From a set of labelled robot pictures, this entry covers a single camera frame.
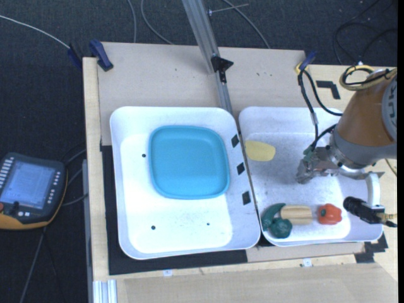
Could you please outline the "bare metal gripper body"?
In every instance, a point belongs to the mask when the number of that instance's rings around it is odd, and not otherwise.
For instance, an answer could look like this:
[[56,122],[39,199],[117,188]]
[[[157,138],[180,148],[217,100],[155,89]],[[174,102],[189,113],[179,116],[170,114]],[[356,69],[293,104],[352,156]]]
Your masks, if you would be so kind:
[[351,179],[365,179],[368,176],[364,165],[354,162],[330,145],[315,148],[309,146],[304,151],[303,160],[310,169],[319,170],[317,177],[342,175]]

